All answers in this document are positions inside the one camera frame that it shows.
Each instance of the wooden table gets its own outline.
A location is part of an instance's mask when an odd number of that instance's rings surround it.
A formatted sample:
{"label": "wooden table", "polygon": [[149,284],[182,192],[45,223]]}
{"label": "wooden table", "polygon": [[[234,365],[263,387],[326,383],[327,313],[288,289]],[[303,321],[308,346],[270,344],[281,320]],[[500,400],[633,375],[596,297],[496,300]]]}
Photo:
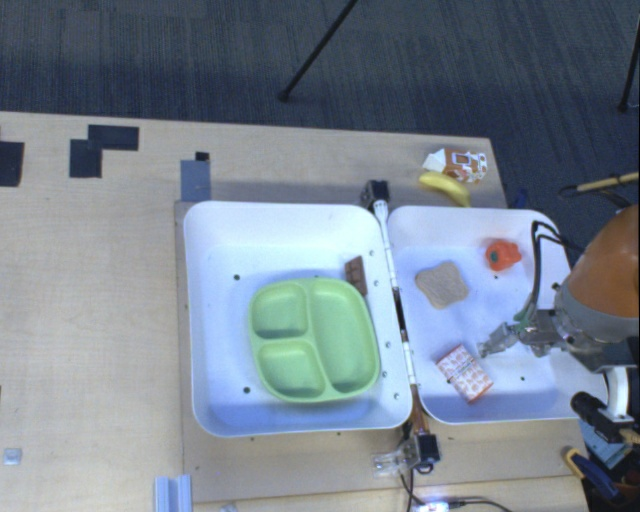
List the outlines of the wooden table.
{"label": "wooden table", "polygon": [[[89,124],[137,126],[140,148],[105,151],[102,179],[71,179],[69,141]],[[154,478],[184,472],[198,511],[230,500],[240,512],[404,510],[399,482],[367,469],[396,431],[198,432],[181,400],[180,160],[210,153],[214,198],[355,203],[367,180],[386,179],[392,206],[449,205],[417,177],[452,146],[487,153],[472,203],[502,207],[488,140],[15,113],[0,113],[0,140],[26,144],[20,186],[0,188],[0,450],[23,450],[20,465],[0,465],[0,510],[150,510]],[[584,446],[577,422],[431,426],[443,460],[417,480],[420,496],[587,510],[560,457]],[[198,476],[198,460],[216,474]]]}

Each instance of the yellow banana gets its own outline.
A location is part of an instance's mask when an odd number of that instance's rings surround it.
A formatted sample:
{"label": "yellow banana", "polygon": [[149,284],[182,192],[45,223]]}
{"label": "yellow banana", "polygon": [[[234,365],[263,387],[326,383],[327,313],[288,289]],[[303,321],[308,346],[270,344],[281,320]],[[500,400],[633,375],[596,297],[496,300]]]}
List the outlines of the yellow banana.
{"label": "yellow banana", "polygon": [[422,174],[418,181],[427,187],[444,192],[460,206],[467,208],[471,206],[467,188],[446,174],[429,171]]}

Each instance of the black pole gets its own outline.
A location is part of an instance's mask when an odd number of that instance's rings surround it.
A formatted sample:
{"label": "black pole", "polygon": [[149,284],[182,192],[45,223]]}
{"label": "black pole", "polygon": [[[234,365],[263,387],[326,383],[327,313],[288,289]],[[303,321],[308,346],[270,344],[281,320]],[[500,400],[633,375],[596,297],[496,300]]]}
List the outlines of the black pole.
{"label": "black pole", "polygon": [[349,0],[349,3],[347,3],[345,8],[342,9],[342,12],[338,15],[338,17],[333,22],[333,24],[329,27],[329,30],[327,30],[326,34],[322,37],[318,45],[313,49],[311,54],[307,57],[307,60],[304,61],[304,64],[300,66],[300,69],[295,74],[295,76],[291,79],[289,84],[282,91],[280,91],[280,93],[278,93],[278,99],[280,101],[286,102],[289,99],[289,94],[291,93],[293,88],[304,76],[307,70],[311,67],[311,64],[313,64],[313,61],[316,60],[318,55],[320,55],[320,52],[331,40],[331,38],[333,37],[333,34],[335,34],[336,30],[340,28],[340,25],[342,25],[342,22],[346,19],[347,16],[349,16],[351,9],[353,9],[357,3],[358,3],[358,0]]}
{"label": "black pole", "polygon": [[638,64],[638,45],[640,45],[640,15],[638,15],[638,24],[636,25],[636,42],[633,47],[633,52],[631,53],[631,62],[629,63],[629,71],[627,72],[627,81],[624,84],[622,99],[618,105],[618,110],[620,112],[626,112],[629,108],[629,93],[631,92],[633,78],[636,74],[636,65]]}

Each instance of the wooden stick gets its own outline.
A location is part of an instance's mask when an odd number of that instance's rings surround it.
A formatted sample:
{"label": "wooden stick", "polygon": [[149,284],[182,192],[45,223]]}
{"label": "wooden stick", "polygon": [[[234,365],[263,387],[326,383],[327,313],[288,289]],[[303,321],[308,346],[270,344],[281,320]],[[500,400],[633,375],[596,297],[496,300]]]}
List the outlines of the wooden stick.
{"label": "wooden stick", "polygon": [[576,187],[577,192],[588,192],[589,190],[597,190],[599,188],[612,187],[614,185],[621,185],[622,183],[629,183],[631,181],[638,181],[638,173],[630,172],[629,174],[623,174],[618,178],[607,178],[605,180],[592,181],[591,183],[583,183]]}

